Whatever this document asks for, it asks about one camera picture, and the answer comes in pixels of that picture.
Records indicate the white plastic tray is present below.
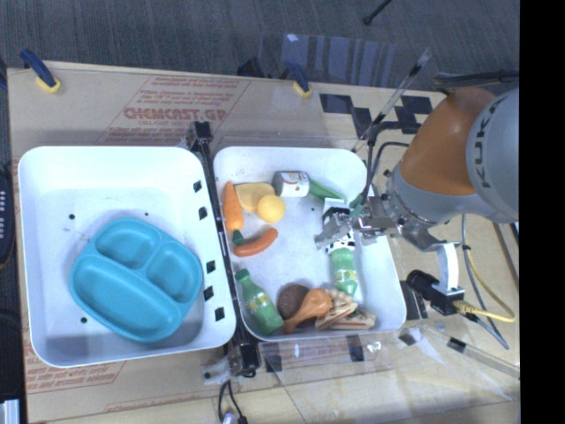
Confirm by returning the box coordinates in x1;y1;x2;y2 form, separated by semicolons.
212;145;408;344
17;145;237;369

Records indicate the brown cardboard board red print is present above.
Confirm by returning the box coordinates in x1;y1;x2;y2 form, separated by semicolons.
6;59;398;419

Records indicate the white can with red print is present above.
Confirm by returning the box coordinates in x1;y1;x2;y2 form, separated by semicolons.
271;170;312;199

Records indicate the green pepper-shaped toy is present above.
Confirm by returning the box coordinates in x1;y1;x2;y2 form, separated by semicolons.
307;178;348;203

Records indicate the white cow print carton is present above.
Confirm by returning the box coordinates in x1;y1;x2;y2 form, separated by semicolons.
322;196;357;256

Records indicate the green bottle with yellow label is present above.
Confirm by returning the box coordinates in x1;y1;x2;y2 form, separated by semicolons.
329;245;360;298
234;268;285;337

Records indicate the orange carrot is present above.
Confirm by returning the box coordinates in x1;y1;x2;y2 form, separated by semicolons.
222;180;246;246

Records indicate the black block with thin wires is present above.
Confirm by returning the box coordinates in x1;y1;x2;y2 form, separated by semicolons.
226;340;262;378
186;120;215;150

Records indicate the orange sausage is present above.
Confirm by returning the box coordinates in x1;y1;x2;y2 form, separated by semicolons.
232;227;280;258

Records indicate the orange chicken drumstick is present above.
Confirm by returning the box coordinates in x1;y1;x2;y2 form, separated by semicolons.
282;287;334;336

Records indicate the yellow lemon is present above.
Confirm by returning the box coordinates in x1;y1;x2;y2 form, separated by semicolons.
257;194;287;224

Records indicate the blue divided plate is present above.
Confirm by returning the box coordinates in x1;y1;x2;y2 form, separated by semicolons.
68;216;206;345

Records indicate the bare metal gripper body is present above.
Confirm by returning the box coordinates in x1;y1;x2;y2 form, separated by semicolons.
351;193;410;246

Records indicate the tan bread slice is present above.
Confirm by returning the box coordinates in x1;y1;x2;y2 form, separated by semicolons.
315;288;359;330

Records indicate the pizza slice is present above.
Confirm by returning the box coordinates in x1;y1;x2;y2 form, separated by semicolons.
328;308;378;331

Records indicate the brown round biscuit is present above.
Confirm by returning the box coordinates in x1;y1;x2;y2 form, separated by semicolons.
276;283;312;321

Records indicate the black cylinder on white bracket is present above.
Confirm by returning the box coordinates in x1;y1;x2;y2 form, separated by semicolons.
405;241;466;317

